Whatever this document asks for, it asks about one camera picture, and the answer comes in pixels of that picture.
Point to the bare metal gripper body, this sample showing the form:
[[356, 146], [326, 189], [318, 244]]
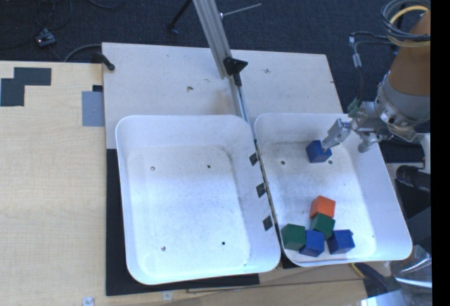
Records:
[[372, 118]]

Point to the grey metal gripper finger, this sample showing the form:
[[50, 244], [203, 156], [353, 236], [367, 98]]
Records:
[[367, 143], [337, 134]]

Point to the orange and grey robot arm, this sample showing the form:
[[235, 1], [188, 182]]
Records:
[[411, 65]]

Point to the blue cube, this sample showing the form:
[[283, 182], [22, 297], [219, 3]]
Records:
[[317, 153], [341, 242], [313, 244]]

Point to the white plastic tray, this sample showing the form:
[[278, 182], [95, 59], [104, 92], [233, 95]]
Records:
[[351, 185], [190, 199]]

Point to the orange cube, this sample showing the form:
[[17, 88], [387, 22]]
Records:
[[322, 207]]

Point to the green cube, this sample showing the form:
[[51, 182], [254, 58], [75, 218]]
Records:
[[322, 224], [292, 237]]

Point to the pale wood board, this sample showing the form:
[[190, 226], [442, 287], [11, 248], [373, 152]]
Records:
[[158, 86]]

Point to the black cylinder on white bracket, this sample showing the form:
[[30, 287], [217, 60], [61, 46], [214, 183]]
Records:
[[416, 178]]

